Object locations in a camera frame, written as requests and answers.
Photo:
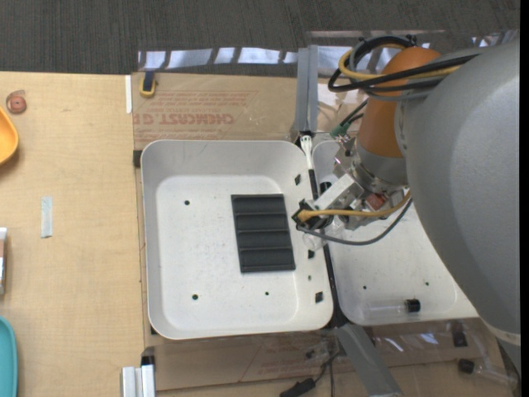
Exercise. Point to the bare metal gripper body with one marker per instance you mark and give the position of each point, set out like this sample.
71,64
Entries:
374,205

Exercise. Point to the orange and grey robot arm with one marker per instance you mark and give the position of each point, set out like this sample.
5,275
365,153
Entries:
463,172

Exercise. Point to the white plastic tray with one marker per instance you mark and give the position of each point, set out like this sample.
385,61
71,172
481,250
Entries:
392,271
198,246

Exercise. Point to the thin black and white rod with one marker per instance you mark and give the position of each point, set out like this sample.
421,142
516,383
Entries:
330,269

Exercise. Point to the clear plastic bottle black cap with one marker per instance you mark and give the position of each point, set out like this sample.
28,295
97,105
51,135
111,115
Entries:
392,307
469,366

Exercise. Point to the black ribbed plastic insert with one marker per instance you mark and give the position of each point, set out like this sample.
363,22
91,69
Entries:
263,233

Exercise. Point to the brown cardboard board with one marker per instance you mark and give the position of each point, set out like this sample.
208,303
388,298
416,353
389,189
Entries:
264,110

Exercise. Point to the orange divided plate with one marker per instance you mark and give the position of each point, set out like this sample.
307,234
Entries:
6,137

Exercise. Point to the teal divided plate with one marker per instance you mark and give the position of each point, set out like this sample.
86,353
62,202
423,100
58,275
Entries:
6,358

